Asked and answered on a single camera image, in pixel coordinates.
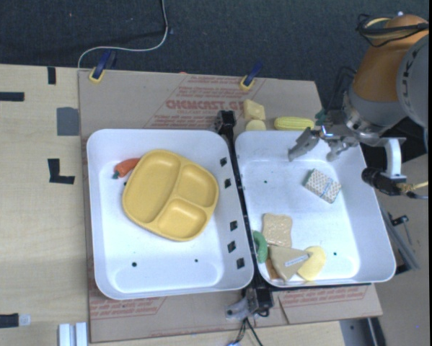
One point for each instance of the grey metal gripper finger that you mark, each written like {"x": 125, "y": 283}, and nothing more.
{"x": 302, "y": 144}
{"x": 337, "y": 149}

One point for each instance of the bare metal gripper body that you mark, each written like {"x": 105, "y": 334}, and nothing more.
{"x": 340, "y": 130}

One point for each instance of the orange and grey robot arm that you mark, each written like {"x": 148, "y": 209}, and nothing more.
{"x": 381, "y": 78}

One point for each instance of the yellow corn cob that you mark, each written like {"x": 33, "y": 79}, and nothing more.
{"x": 293, "y": 123}

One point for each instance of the patterned white packet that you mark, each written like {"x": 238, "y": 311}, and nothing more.
{"x": 322, "y": 186}

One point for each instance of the pale yellow round piece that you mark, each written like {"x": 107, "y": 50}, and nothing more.
{"x": 255, "y": 125}

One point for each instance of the white plastic tray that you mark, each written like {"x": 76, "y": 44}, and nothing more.
{"x": 295, "y": 197}
{"x": 158, "y": 269}

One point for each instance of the yellow cheese wedge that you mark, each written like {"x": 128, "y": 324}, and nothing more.
{"x": 253, "y": 109}

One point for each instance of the thin black rod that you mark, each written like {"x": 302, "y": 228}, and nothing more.
{"x": 241, "y": 197}

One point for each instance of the tan bread slice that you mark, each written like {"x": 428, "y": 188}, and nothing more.
{"x": 277, "y": 229}

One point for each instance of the green curved toy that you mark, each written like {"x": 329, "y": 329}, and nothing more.
{"x": 262, "y": 249}

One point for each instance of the yellow round chip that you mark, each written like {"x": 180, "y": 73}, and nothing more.
{"x": 314, "y": 265}

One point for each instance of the tan triangular slice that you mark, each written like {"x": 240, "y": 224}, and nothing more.
{"x": 286, "y": 263}

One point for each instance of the yellow divided plate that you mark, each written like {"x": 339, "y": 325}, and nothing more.
{"x": 154, "y": 189}

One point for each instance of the orange carrot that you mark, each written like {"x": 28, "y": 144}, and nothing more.
{"x": 126, "y": 166}

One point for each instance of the brown cardboard board red print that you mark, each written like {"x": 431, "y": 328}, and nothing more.
{"x": 129, "y": 99}

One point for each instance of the black cylinder on white bracket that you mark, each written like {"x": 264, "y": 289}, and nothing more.
{"x": 379, "y": 180}

